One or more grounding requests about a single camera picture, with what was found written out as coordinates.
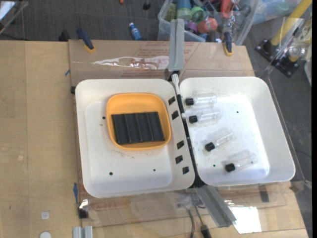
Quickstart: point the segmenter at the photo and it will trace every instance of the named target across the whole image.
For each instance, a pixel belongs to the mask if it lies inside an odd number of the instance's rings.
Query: plastic vial
[[[194,116],[188,117],[190,123],[196,122],[208,122],[208,121],[218,121],[221,118],[221,113],[216,109],[205,109],[201,110]]]
[[[222,134],[220,134],[214,141],[208,143],[205,145],[205,149],[207,151],[211,151],[213,149],[215,149],[216,147],[219,147],[221,145],[224,145],[232,140],[234,140],[236,138],[235,134],[233,131],[226,131]]]
[[[258,158],[254,153],[250,153],[249,151],[242,151],[232,155],[224,168],[227,172],[232,172],[234,170],[247,168],[251,165],[256,164],[257,162]]]
[[[195,107],[213,107],[217,103],[217,96],[214,93],[197,94],[185,100],[186,105]]]
[[[131,30],[131,33],[132,33],[132,36],[133,36],[134,40],[136,40],[136,41],[143,40],[139,29],[135,27],[134,23],[130,23],[129,27],[130,27],[130,30]]]

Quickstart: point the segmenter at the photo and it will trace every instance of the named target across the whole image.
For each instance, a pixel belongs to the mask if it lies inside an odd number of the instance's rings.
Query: blue clamp
[[[223,33],[223,49],[226,56],[230,57],[233,55],[232,52],[232,38],[229,32]]]
[[[78,38],[80,38],[84,41],[84,43],[85,43],[84,47],[88,52],[93,53],[96,51],[96,47],[91,42],[88,34],[86,34],[81,28],[78,28],[76,30],[76,33],[78,35]]]
[[[75,182],[74,182],[73,192],[76,199],[76,204],[78,204],[78,188],[77,188],[77,183]]]

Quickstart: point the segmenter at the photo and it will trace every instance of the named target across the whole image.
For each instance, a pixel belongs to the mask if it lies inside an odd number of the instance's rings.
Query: black square hole
[[[183,160],[183,155],[179,155],[175,158],[176,164],[180,163]]]
[[[184,146],[184,140],[177,143],[177,149],[181,148],[182,146]]]
[[[178,111],[176,110],[174,113],[172,113],[172,120],[174,120],[176,117],[178,117]]]
[[[174,101],[176,101],[175,96],[168,100],[168,103],[171,105]]]
[[[189,167],[183,167],[183,175],[189,172]]]

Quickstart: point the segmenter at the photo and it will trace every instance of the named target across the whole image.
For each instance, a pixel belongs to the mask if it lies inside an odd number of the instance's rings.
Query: blue bottle
[[[136,28],[133,23],[130,23],[129,27],[130,27],[130,30],[131,30],[131,33],[132,33],[132,36],[133,36],[134,40],[136,40],[136,41],[143,40],[143,38],[142,38],[142,36],[141,36],[141,34],[139,32],[139,29]]]

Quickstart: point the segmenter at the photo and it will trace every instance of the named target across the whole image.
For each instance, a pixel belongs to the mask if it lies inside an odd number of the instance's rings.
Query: gray carpet
[[[156,40],[159,21],[158,13],[165,0],[151,0],[148,18],[142,10],[145,0],[27,0],[29,6],[23,13],[24,33],[28,40],[57,41],[64,29],[71,38],[77,38],[76,29],[81,27],[92,39],[132,40],[128,25],[134,22],[147,40]],[[282,19],[254,25],[244,45],[247,47],[254,69],[264,71],[268,62],[255,47],[269,38],[280,27]],[[16,24],[5,31],[6,34],[21,38],[23,28],[21,17]],[[0,39],[11,39],[0,35]],[[289,143],[297,168],[294,181],[312,181],[312,89],[304,69],[287,78],[274,69],[265,80],[276,94],[288,131]],[[297,192],[299,206],[309,237],[313,237],[312,190],[308,186]]]

